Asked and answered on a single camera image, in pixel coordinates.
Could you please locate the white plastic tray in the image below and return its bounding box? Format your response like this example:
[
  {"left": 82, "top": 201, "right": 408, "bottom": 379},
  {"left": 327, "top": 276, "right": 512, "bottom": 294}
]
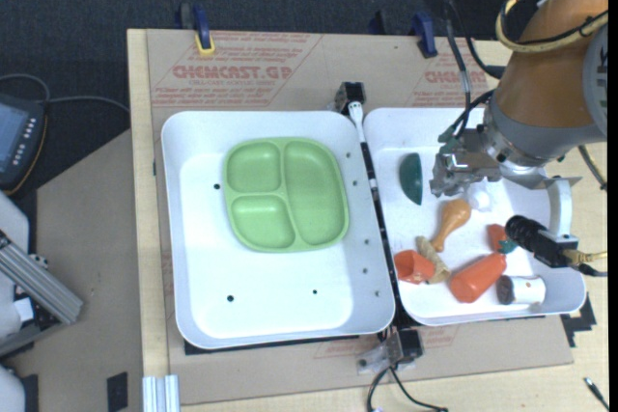
[
  {"left": 160, "top": 110, "right": 397, "bottom": 350},
  {"left": 361, "top": 107, "right": 588, "bottom": 327}
]

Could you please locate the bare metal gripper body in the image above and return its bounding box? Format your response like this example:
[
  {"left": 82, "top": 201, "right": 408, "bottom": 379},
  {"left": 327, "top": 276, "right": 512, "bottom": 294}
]
[{"left": 433, "top": 129, "right": 550, "bottom": 190}]

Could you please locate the dark green melon slice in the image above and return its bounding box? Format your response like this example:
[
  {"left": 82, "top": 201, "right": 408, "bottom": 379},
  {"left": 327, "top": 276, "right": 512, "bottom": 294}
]
[{"left": 398, "top": 152, "right": 425, "bottom": 206}]

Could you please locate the brown cardboard board red print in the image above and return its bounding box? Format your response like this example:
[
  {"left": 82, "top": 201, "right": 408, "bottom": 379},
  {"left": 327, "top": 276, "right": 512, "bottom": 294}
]
[{"left": 144, "top": 29, "right": 576, "bottom": 406}]

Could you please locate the small white ball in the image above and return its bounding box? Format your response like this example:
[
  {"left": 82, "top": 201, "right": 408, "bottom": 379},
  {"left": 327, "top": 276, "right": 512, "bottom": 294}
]
[{"left": 465, "top": 187, "right": 494, "bottom": 212}]

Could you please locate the small orange fruit green top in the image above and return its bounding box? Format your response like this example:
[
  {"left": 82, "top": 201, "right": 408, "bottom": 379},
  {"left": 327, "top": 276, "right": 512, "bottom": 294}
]
[{"left": 486, "top": 224, "right": 519, "bottom": 256}]

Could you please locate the beige waffle cone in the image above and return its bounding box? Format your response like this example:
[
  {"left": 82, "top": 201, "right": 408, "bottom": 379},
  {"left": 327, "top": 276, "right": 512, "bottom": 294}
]
[{"left": 415, "top": 235, "right": 452, "bottom": 284}]

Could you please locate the orange carrot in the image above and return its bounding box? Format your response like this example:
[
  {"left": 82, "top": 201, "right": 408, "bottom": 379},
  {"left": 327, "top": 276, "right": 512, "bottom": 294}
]
[{"left": 449, "top": 252, "right": 508, "bottom": 305}]

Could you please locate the thin black and white rod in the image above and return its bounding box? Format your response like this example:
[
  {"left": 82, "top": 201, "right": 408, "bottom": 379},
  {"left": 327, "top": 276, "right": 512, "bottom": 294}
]
[{"left": 348, "top": 102, "right": 403, "bottom": 330}]

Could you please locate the tan chicken drumstick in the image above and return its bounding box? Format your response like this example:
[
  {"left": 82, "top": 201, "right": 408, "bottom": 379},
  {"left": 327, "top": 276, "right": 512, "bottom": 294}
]
[{"left": 429, "top": 199, "right": 472, "bottom": 254}]

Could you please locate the black cylinder on white bracket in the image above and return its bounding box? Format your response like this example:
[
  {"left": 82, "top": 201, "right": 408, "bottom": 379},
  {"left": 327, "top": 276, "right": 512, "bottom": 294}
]
[{"left": 505, "top": 178, "right": 580, "bottom": 269}]

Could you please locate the green divided plate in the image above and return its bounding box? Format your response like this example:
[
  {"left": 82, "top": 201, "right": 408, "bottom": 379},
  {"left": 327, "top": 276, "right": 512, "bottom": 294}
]
[{"left": 223, "top": 137, "right": 351, "bottom": 254}]

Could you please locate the orange cup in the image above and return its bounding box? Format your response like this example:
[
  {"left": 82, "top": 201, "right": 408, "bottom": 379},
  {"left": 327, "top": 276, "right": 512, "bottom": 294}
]
[{"left": 393, "top": 249, "right": 436, "bottom": 285}]

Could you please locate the white cylinder with brown end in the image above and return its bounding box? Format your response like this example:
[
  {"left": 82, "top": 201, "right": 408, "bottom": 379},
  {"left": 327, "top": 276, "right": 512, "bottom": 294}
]
[{"left": 495, "top": 274, "right": 548, "bottom": 307}]

